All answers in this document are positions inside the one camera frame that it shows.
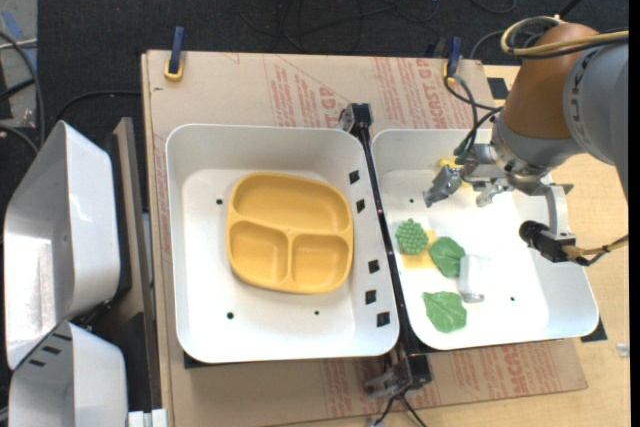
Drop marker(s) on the black cylinder on white bracket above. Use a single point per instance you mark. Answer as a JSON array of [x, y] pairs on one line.
[[547, 242]]

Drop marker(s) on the yellow divided plate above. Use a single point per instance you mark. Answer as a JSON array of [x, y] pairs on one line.
[[290, 210]]

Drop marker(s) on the yellow flat slice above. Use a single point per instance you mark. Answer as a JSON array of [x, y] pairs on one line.
[[417, 261]]

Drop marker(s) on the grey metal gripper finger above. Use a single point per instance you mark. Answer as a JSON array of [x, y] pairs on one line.
[[442, 185], [490, 192]]

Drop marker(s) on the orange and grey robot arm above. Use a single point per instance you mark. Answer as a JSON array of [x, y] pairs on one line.
[[555, 90]]

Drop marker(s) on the white can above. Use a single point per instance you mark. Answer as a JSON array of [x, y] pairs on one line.
[[474, 277]]

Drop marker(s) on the yellow toy piece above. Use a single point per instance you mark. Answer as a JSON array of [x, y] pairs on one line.
[[446, 162]]

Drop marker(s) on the green grapes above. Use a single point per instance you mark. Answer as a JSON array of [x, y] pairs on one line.
[[411, 236]]

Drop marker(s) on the thin black rod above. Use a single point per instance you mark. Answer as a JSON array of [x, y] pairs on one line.
[[387, 240]]

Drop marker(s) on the brown cardboard board red print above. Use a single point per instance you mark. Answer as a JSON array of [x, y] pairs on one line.
[[240, 90]]

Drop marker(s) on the white plastic tray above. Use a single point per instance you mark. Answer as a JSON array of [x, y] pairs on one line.
[[280, 325], [540, 275]]

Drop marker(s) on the green lettuce leaf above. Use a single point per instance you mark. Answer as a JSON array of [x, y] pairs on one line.
[[446, 255], [445, 312]]

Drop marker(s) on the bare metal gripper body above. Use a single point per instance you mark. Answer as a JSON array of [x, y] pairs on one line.
[[484, 167]]

